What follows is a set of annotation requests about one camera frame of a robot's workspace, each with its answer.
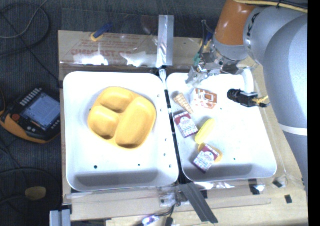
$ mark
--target clear plastic sheet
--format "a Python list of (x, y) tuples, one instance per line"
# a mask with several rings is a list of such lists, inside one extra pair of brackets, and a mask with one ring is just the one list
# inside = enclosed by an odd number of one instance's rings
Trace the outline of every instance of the clear plastic sheet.
[[(127, 30), (140, 29), (143, 34)], [(109, 14), (92, 32), (74, 33), (61, 64), (160, 68), (173, 63), (172, 15)]]

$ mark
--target food package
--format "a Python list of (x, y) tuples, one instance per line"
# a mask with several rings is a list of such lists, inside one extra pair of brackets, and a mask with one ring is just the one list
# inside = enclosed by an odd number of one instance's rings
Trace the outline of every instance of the food package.
[(202, 143), (198, 147), (199, 154), (192, 162), (201, 172), (206, 173), (214, 163), (222, 159), (222, 152), (208, 144)]
[(175, 115), (174, 122), (180, 130), (183, 138), (195, 135), (198, 132), (198, 128), (188, 112)]
[(218, 96), (208, 90), (195, 88), (191, 93), (190, 100), (192, 106), (200, 106), (212, 110), (217, 105)]

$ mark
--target gray carpet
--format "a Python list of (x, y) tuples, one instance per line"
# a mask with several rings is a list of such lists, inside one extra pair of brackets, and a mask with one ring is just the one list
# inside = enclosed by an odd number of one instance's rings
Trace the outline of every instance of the gray carpet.
[[(24, 30), (37, 6), (44, 1), (0, 0), (0, 36), (14, 36)], [(53, 92), (59, 92), (58, 30), (94, 31), (100, 26), (97, 20), (99, 13), (94, 12), (174, 15), (176, 37), (201, 38), (201, 20), (207, 20), (214, 29), (225, 1), (49, 0), (22, 39), (0, 38), (0, 87), (7, 103), (36, 86), (45, 86)], [(1, 226), (49, 225), (49, 211), (60, 205), (60, 141), (61, 138), (57, 137), (50, 143), (39, 145), (21, 140), (0, 128)], [(1, 174), (18, 167), (42, 171)], [(2, 202), (13, 196), (23, 196), (26, 185), (43, 185), (50, 191), (45, 200), (40, 202), (27, 202), (24, 198)]]

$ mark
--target ice cream cone toy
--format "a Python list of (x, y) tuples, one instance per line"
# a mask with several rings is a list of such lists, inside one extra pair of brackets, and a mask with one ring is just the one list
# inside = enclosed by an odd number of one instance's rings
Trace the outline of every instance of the ice cream cone toy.
[(194, 113), (193, 109), (191, 108), (191, 105), (189, 104), (185, 95), (182, 92), (179, 93), (176, 97), (174, 97), (173, 100), (182, 108), (184, 108), (189, 114)]

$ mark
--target white tray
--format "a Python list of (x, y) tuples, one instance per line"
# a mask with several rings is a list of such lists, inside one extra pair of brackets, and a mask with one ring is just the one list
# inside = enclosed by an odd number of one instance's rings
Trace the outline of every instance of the white tray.
[[(91, 106), (106, 88), (129, 89), (153, 102), (156, 121), (145, 143), (120, 149), (90, 131)], [(178, 162), (162, 81), (149, 73), (72, 72), (63, 81), (66, 178), (76, 191), (163, 187), (176, 182)]]
[[(187, 78), (187, 73), (173, 73), (167, 78), (173, 114), (182, 109), (174, 102), (173, 97), (177, 93), (183, 93), (188, 98), (193, 89), (192, 86), (186, 85)], [(201, 172), (192, 164), (199, 154), (195, 135), (183, 138), (177, 125), (174, 124), (181, 166), (185, 176), (193, 182), (272, 177), (277, 171), (277, 162), (260, 109), (258, 107), (247, 108), (227, 98), (227, 92), (230, 89), (245, 90), (244, 77), (220, 74), (209, 77), (198, 87), (217, 94), (217, 105), (212, 110), (192, 106), (194, 113), (191, 117), (199, 129), (207, 119), (216, 120), (216, 126), (207, 144), (222, 151), (223, 157), (220, 162), (214, 163), (206, 173)]]

